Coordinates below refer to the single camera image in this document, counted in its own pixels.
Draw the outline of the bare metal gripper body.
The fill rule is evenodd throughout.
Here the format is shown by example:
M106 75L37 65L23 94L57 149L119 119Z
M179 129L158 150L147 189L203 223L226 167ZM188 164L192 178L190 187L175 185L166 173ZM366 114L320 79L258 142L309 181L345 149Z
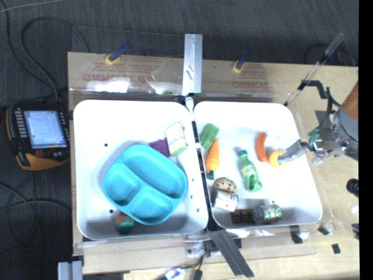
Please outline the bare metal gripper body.
M311 138L308 143L309 150L313 153L311 164L317 166L331 156L338 158L343 155L342 148L331 139L324 139L321 136Z

